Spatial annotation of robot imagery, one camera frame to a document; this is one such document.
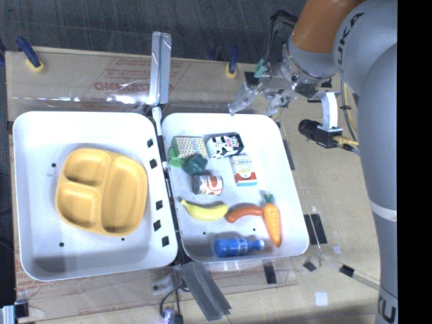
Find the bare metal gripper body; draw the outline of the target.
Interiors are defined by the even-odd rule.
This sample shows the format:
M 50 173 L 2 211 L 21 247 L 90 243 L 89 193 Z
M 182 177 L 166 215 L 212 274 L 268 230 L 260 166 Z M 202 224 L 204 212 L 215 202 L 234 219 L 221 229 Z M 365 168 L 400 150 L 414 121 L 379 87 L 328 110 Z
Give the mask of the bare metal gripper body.
M 308 100 L 318 93 L 321 77 L 303 70 L 295 61 L 268 63 L 260 78 L 262 92 L 288 96 L 300 95 Z

